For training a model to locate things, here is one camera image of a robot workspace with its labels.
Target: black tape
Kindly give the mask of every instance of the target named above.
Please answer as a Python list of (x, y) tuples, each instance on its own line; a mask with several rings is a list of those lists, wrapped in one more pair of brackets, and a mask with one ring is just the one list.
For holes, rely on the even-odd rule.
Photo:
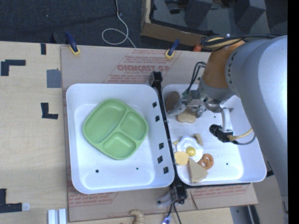
[(45, 43), (41, 43), (41, 55), (47, 54), (47, 48)]
[(1, 76), (7, 77), (9, 74), (9, 65), (5, 62), (1, 62)]
[(8, 65), (24, 66), (26, 65), (26, 60), (5, 60), (5, 63)]
[(6, 189), (0, 189), (0, 205), (4, 205), (6, 203)]
[(7, 77), (9, 75), (9, 66), (16, 65), (16, 66), (25, 66), (26, 60), (5, 60), (1, 62), (1, 76)]
[(0, 213), (22, 211), (22, 203), (0, 205)]
[(44, 119), (58, 119), (58, 114), (49, 114), (49, 103), (41, 103), (42, 118)]
[(6, 189), (0, 189), (0, 213), (22, 211), (22, 203), (6, 203)]

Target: brown food item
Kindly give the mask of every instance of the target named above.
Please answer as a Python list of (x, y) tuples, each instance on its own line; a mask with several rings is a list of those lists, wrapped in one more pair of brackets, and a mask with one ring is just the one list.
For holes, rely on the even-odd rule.
[(188, 169), (192, 183), (197, 183), (208, 175), (207, 170), (192, 158), (189, 158), (188, 160)]
[(131, 210), (129, 214), (135, 216), (132, 224), (145, 224), (145, 216), (142, 211), (135, 209)]
[(166, 112), (173, 110), (174, 105), (178, 102), (179, 99), (180, 95), (177, 91), (173, 91), (172, 93), (170, 93), (170, 95), (167, 96), (165, 101)]
[(178, 165), (186, 165), (188, 163), (189, 155), (186, 152), (178, 151), (174, 154), (174, 158)]
[(196, 139), (197, 143), (200, 144), (201, 146), (203, 146), (202, 138), (201, 138), (201, 135), (199, 133), (196, 133), (196, 134), (192, 135), (191, 137)]
[(206, 170), (210, 169), (214, 165), (213, 156), (210, 154), (202, 155), (202, 158), (198, 161), (198, 164)]
[(191, 111), (191, 109), (187, 107), (184, 112), (177, 115), (177, 121), (181, 123), (194, 123), (196, 121), (195, 111)]

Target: egg yolk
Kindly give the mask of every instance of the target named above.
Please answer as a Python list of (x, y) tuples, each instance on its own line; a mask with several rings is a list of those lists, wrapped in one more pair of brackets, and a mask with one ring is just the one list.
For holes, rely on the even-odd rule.
[(194, 147), (190, 146), (186, 149), (186, 153), (190, 156), (193, 157), (196, 154), (196, 150)]

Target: green divided plate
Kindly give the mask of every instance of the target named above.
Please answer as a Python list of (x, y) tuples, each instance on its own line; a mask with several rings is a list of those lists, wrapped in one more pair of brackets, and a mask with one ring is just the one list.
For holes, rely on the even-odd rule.
[(138, 112), (117, 99), (101, 102), (83, 124), (87, 141), (117, 160), (130, 157), (145, 139), (148, 129)]

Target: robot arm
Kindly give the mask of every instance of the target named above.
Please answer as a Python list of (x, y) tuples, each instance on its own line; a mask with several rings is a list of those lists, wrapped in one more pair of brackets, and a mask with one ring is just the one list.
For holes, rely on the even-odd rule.
[[(273, 169), (282, 196), (284, 221), (288, 223), (287, 36), (246, 43), (240, 39), (213, 51), (198, 89), (188, 92), (188, 98), (180, 100), (183, 108), (176, 107), (174, 112), (177, 114), (187, 106), (194, 109), (194, 103), (200, 112), (202, 107), (223, 112), (221, 104), (233, 95), (241, 99)], [(210, 127), (210, 131), (215, 135), (218, 130)]]
[(287, 36), (238, 47), (227, 61), (225, 78), (273, 169), (288, 223)]

